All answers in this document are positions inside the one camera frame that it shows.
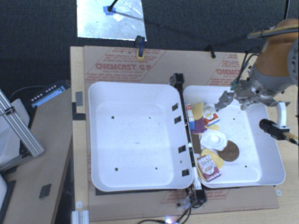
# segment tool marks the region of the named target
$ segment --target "metal sheet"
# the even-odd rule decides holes
[[[78,37],[131,40],[146,38],[141,0],[118,0],[113,13],[104,7],[114,0],[77,0]]]

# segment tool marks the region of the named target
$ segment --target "cardboard base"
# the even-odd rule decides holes
[[[137,60],[136,49],[85,47],[85,109],[87,135],[88,197],[90,221],[181,215],[177,203],[185,190],[96,195],[91,180],[88,89],[97,81],[167,84],[174,73],[183,73],[184,87],[189,85],[229,85],[239,73],[237,54],[145,50],[145,59]],[[210,189],[207,202],[193,214],[278,208],[272,186],[236,189]]]

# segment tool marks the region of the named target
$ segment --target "small box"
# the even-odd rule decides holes
[[[218,115],[216,114],[215,108],[208,106],[208,105],[204,106],[202,116],[203,116],[204,122],[207,126],[215,124],[216,122],[218,122],[220,120]]]
[[[187,115],[188,115],[189,129],[194,130],[195,129],[195,120],[194,120],[191,104],[186,104],[186,111],[187,111]]]
[[[201,174],[204,176],[207,182],[221,175],[219,169],[216,167],[216,164],[209,154],[198,159],[197,163],[199,165]]]

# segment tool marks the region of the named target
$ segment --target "chocolate cookie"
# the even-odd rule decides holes
[[[227,146],[222,150],[218,151],[218,155],[225,161],[235,161],[240,154],[238,146],[232,141],[228,141]]]

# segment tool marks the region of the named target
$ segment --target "blue tape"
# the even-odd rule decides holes
[[[189,129],[194,130],[195,129],[195,122],[194,121],[189,121]]]
[[[105,13],[106,15],[110,16],[110,15],[113,15],[114,13],[116,13],[116,9],[115,9],[114,7],[112,8],[112,11],[111,11],[111,12],[108,12],[108,7],[109,7],[109,6],[104,6],[104,7],[103,7],[103,11],[104,11],[104,13]]]

